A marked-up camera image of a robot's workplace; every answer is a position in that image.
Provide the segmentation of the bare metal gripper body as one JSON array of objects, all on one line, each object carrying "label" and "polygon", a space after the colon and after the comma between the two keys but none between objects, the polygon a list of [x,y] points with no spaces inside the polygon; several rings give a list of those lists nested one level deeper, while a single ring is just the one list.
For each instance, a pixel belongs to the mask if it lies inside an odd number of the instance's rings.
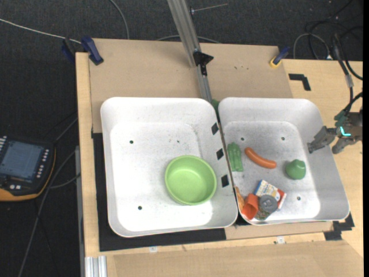
[{"label": "bare metal gripper body", "polygon": [[363,111],[346,112],[336,115],[336,133],[339,138],[361,140],[363,137]]}]

